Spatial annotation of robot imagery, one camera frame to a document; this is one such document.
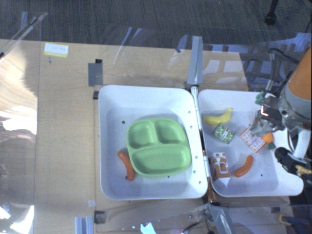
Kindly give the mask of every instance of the white tray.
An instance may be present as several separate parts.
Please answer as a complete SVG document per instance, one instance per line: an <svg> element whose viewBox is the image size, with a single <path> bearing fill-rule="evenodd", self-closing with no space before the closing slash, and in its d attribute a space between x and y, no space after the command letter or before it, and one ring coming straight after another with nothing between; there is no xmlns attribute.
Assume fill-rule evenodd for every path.
<svg viewBox="0 0 312 234"><path fill-rule="evenodd" d="M212 181L213 188L218 194L226 197L298 195L303 190L302 179L286 172L274 157L274 151L268 149L268 145L255 153L239 136L252 123L255 112L260 109L260 106L254 103L257 94L203 90L198 95L202 117L219 115L226 112L227 108L233 108L232 118L226 124L235 131L235 136L229 144L215 138L212 134L215 126L206 124L202 119L207 155L224 152L231 173L227 186L218 186ZM278 131L273 135L277 147L288 149L286 130ZM254 157L252 168L242 177L233 176L235 170L244 164L247 155Z"/></svg>
<svg viewBox="0 0 312 234"><path fill-rule="evenodd" d="M99 93L101 188L114 200L199 198L207 191L199 129L193 97L183 89L109 85ZM169 177L125 179L117 152L126 148L126 132L136 120L169 117L183 126L192 164Z"/></svg>

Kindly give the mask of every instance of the glass panel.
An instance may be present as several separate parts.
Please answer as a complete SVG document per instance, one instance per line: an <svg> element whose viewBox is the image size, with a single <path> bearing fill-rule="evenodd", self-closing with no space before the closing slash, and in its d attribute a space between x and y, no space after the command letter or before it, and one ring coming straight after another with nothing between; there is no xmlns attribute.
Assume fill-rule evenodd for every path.
<svg viewBox="0 0 312 234"><path fill-rule="evenodd" d="M170 218L134 223L113 233L297 234L310 233L311 206L219 207L203 205Z"/></svg>
<svg viewBox="0 0 312 234"><path fill-rule="evenodd" d="M0 41L0 231L33 232L41 21L23 13Z"/></svg>
<svg viewBox="0 0 312 234"><path fill-rule="evenodd" d="M55 232L55 223L58 224L59 233L72 233L75 228L74 218L94 215L95 210L100 212L105 222L96 225L95 230L99 233L118 233L121 230L141 232L141 224L147 227L148 223L152 223L157 233L181 232L188 227L192 232L208 231L205 217L196 210L203 204L201 198L114 201L101 191L98 102L93 100L94 90L108 84L185 88L192 48L192 36L189 35L175 36L113 24L104 24L102 27L99 33L101 45L61 43L69 47L66 58L44 54L45 43L36 41L40 40L39 35L34 37L36 27L31 35L2 59L0 64L5 63L3 68L11 67L13 73L17 74L9 76L11 70L3 72L3 79L10 82L9 86L3 83L3 89L12 94L15 93L15 86L19 86L19 89L18 95L3 99L5 103L1 112L5 114L0 115L3 122L1 130L6 136L8 133L17 134L14 138L7 137L8 140L3 142L4 151L0 155L3 155L4 160L10 160L1 162L7 164L5 169L11 165L8 175L18 173L14 178L22 179L17 181L22 187L17 190L19 194L9 194L9 188L14 192L13 189L17 187L15 180L12 180L12 186L7 186L9 176L5 171L0 172L4 174L1 176L3 179L7 178L1 182L3 190L7 188L5 196L19 199L13 201L15 204L6 199L1 203L3 209L6 212L19 211L17 218L22 213L31 214L35 192L35 230L38 233ZM269 48L280 49L292 57L283 56L272 49L278 55L279 62L274 77L277 88L295 68L295 59L300 59L311 44L311 34L305 33L289 33L291 38L282 39L278 32L269 31L205 28L202 32L207 37L203 46L203 84L200 90L261 91L272 72ZM24 45L25 40L32 41ZM88 64L94 63L96 59L102 60L103 83L97 83L94 88L88 86ZM38 129L41 129L38 139L35 127L37 112ZM25 125L18 126L18 129L6 129L12 115L14 119L18 115L18 123L24 122ZM20 142L32 151L27 152L25 148L18 153L17 145ZM247 201L253 202L254 207L276 205L276 202L278 206L289 203L276 198L249 198L240 201L241 206L246 206ZM191 218L190 211L195 211ZM13 232L10 228L13 224L11 220L4 220L9 223L7 232ZM217 233L211 222L208 224L211 225L209 230Z"/></svg>

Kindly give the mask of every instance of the white tag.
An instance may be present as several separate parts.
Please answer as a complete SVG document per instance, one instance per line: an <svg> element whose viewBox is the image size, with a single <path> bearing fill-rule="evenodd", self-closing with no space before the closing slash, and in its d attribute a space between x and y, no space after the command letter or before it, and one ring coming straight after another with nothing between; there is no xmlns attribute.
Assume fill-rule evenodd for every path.
<svg viewBox="0 0 312 234"><path fill-rule="evenodd" d="M95 206L96 206L96 200L95 200L95 199L89 200L89 201L88 201L88 206L89 206L89 207L95 207Z"/></svg>
<svg viewBox="0 0 312 234"><path fill-rule="evenodd" d="M224 133L221 135L220 140L224 140L226 138L226 135L228 135L229 130L230 130L229 128L226 128L224 130Z"/></svg>
<svg viewBox="0 0 312 234"><path fill-rule="evenodd" d="M44 47L44 55L67 58L68 46L54 43L46 43Z"/></svg>

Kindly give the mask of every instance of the chair wheel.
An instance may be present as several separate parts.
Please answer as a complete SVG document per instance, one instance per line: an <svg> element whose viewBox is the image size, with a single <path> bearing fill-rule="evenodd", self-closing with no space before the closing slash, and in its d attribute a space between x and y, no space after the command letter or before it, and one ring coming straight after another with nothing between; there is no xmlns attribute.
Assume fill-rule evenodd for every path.
<svg viewBox="0 0 312 234"><path fill-rule="evenodd" d="M276 21L276 15L274 13L269 12L265 17L264 21L267 25L273 25L275 24Z"/></svg>

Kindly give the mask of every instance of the wooden surface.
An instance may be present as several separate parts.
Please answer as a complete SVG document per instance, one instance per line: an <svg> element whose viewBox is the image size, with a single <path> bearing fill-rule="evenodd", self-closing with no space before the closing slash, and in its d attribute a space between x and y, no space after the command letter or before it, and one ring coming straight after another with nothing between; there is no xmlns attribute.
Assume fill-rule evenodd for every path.
<svg viewBox="0 0 312 234"><path fill-rule="evenodd" d="M40 45L17 43L0 59L0 201L10 202L12 219L16 205L34 204Z"/></svg>
<svg viewBox="0 0 312 234"><path fill-rule="evenodd" d="M35 43L27 44L22 52L29 59ZM40 44L34 230L40 234L66 234L74 232L76 216L93 215L95 209L113 212L121 207L124 217L128 205L133 204L108 200L98 186L97 103L93 100L94 88L88 86L88 63L103 60L105 84L183 87L191 52L178 54L173 49L65 44L69 45L68 57L58 58L45 56L44 44ZM209 66L213 56L212 52L204 53L204 67ZM239 61L238 55L232 54L231 60L233 57L235 62ZM28 77L32 76L31 66L30 62L26 67ZM235 67L233 77L240 81L238 88L246 90L240 68ZM214 83L208 84L214 75L208 71L205 75L207 83L203 88L215 88ZM33 95L32 103L36 104L37 94L33 92ZM95 200L96 206L90 207L89 200ZM272 198L258 198L249 202L267 205L272 200L274 202ZM235 205L244 202L245 199L235 199ZM285 199L276 202L287 204ZM200 200L185 200L180 204L184 207L174 214L200 204ZM115 227L120 226L114 222L105 228L98 226L97 230L111 231Z"/></svg>

